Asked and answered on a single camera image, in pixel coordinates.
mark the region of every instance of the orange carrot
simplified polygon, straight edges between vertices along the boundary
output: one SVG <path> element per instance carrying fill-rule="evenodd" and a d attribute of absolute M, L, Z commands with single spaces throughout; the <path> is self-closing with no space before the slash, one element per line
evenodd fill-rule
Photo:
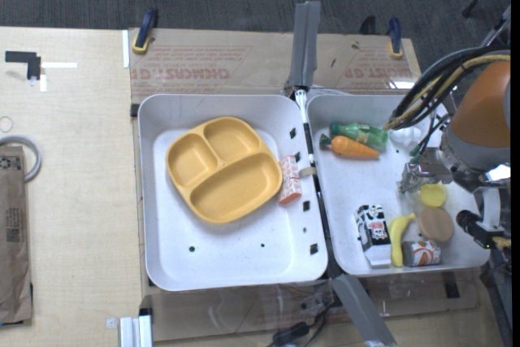
<path fill-rule="evenodd" d="M 329 137 L 322 135 L 319 143 L 320 145 L 331 145 L 332 150 L 341 156 L 348 156 L 350 158 L 379 157 L 379 152 L 377 150 L 345 136 L 336 136 L 330 139 Z"/>

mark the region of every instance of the brown round object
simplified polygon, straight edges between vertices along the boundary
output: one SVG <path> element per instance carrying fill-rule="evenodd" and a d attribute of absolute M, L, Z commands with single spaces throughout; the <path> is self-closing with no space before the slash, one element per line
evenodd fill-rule
<path fill-rule="evenodd" d="M 426 207 L 419 215 L 422 236 L 438 242 L 448 241 L 453 235 L 453 221 L 442 208 Z"/>

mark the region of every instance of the black plug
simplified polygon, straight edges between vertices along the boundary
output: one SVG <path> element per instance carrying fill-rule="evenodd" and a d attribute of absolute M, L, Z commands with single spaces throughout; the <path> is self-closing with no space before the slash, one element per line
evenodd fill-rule
<path fill-rule="evenodd" d="M 309 334 L 309 326 L 306 323 L 298 323 L 285 330 L 278 331 L 273 335 L 273 345 L 281 347 L 291 341 Z"/>

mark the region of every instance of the brown paper bag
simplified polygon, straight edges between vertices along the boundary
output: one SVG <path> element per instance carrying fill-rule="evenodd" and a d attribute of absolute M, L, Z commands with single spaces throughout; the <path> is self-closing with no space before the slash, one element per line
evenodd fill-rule
<path fill-rule="evenodd" d="M 0 146 L 0 323 L 33 313 L 22 146 Z"/>

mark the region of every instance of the wooden table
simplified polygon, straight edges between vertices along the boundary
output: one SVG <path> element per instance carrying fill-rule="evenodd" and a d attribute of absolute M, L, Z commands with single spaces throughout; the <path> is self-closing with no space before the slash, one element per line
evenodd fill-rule
<path fill-rule="evenodd" d="M 0 329 L 0 345 L 116 346 L 117 329 L 107 319 L 137 316 L 143 297 L 122 31 L 0 28 L 0 44 L 37 52 L 43 63 L 77 63 L 47 69 L 43 93 L 27 81 L 24 64 L 0 62 L 0 116 L 11 118 L 10 134 L 30 137 L 42 155 L 41 171 L 27 186 L 33 318 Z M 498 345 L 488 294 L 481 284 L 477 290 L 478 308 L 389 318 L 388 327 L 403 346 Z M 170 344 L 256 346 L 270 339 L 249 334 Z M 313 345 L 345 343 L 364 345 L 351 323 L 327 326 Z"/>

